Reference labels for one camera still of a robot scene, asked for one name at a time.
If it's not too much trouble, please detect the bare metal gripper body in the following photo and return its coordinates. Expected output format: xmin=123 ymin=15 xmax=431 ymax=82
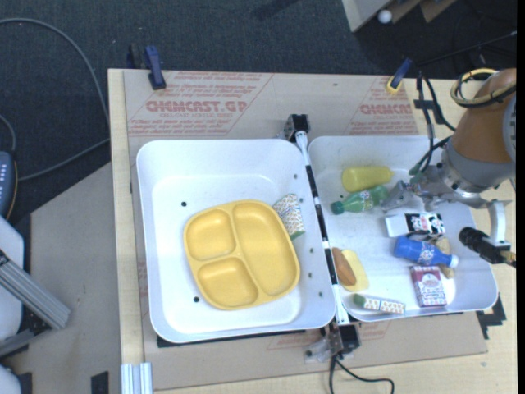
xmin=412 ymin=165 xmax=500 ymax=211

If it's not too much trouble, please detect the green bottle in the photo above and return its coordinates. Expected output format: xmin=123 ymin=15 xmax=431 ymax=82
xmin=330 ymin=184 xmax=390 ymax=216

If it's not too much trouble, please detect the white carton with cow print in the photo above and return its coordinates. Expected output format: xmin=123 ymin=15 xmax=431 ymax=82
xmin=384 ymin=212 xmax=447 ymax=239

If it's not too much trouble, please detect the yellow bottle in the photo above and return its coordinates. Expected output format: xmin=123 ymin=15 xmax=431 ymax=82
xmin=340 ymin=165 xmax=395 ymax=194

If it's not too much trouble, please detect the white plastic tray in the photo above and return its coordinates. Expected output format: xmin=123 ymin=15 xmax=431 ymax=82
xmin=135 ymin=138 xmax=338 ymax=343
xmin=307 ymin=135 xmax=500 ymax=323

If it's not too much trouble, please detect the blue bottle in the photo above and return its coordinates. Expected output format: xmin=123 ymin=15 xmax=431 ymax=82
xmin=394 ymin=236 xmax=460 ymax=269

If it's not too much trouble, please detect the yellow bun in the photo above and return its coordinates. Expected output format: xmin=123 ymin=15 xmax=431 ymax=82
xmin=340 ymin=249 xmax=371 ymax=293

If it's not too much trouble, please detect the thin black and white rod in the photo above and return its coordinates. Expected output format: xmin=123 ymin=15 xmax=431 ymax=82
xmin=295 ymin=131 xmax=349 ymax=325

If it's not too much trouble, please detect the brown sausage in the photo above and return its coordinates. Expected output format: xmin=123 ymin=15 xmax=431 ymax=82
xmin=331 ymin=246 xmax=358 ymax=287

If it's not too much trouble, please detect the red carton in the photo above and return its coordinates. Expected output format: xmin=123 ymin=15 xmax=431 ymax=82
xmin=409 ymin=264 xmax=449 ymax=309

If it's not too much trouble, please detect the yellow divided plate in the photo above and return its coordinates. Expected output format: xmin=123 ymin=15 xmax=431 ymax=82
xmin=182 ymin=199 xmax=302 ymax=312

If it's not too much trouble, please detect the brown cardboard board red print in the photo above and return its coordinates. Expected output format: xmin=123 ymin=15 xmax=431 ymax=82
xmin=122 ymin=70 xmax=489 ymax=392

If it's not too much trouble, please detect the black cylinder on white bracket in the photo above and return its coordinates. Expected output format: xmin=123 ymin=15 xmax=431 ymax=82
xmin=458 ymin=199 xmax=514 ymax=267

